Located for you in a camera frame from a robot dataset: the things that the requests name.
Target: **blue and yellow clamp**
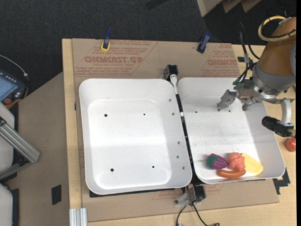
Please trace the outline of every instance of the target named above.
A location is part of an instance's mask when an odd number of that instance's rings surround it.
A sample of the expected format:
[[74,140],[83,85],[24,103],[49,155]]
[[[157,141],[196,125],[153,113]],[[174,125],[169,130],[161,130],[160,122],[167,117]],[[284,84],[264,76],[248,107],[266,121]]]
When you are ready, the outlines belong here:
[[112,31],[112,29],[111,28],[108,28],[107,29],[107,31],[106,31],[106,33],[105,33],[105,38],[104,38],[104,41],[102,42],[102,46],[101,46],[101,49],[103,50],[103,51],[109,51],[109,49],[110,49],[110,42],[109,42],[109,40],[110,40],[110,36],[111,36],[111,31]]
[[211,33],[209,31],[206,31],[202,37],[202,41],[201,43],[198,45],[198,49],[197,51],[200,53],[204,53],[205,49],[206,49],[206,45],[208,43],[208,41],[211,38]]

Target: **toy hot dog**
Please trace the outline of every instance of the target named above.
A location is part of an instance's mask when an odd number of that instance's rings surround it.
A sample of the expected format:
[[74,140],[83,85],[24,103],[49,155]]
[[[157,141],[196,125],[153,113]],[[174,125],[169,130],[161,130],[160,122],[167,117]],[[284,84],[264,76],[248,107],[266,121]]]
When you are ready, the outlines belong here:
[[245,175],[245,173],[246,173],[246,170],[227,171],[227,170],[221,169],[221,170],[217,171],[217,174],[223,178],[239,178],[239,177]]

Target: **tray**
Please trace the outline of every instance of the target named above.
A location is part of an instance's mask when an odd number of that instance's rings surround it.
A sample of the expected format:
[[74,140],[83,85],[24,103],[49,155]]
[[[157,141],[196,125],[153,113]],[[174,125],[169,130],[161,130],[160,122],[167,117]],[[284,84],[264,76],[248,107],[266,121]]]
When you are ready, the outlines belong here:
[[79,87],[85,174],[95,194],[170,189],[192,178],[172,85],[88,79]]
[[[196,175],[207,184],[278,178],[285,171],[275,134],[261,124],[267,115],[264,103],[244,112],[237,99],[230,107],[217,111],[217,103],[226,89],[233,89],[235,79],[183,78],[178,82]],[[263,172],[231,180],[207,167],[206,158],[211,153],[227,158],[232,152],[252,156],[264,166]]]

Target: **blue electronic device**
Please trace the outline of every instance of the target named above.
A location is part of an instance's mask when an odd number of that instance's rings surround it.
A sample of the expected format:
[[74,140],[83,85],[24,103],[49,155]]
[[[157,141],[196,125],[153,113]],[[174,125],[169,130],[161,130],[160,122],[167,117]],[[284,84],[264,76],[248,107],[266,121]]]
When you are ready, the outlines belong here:
[[9,105],[16,100],[23,99],[26,86],[9,73],[0,70],[0,102]]

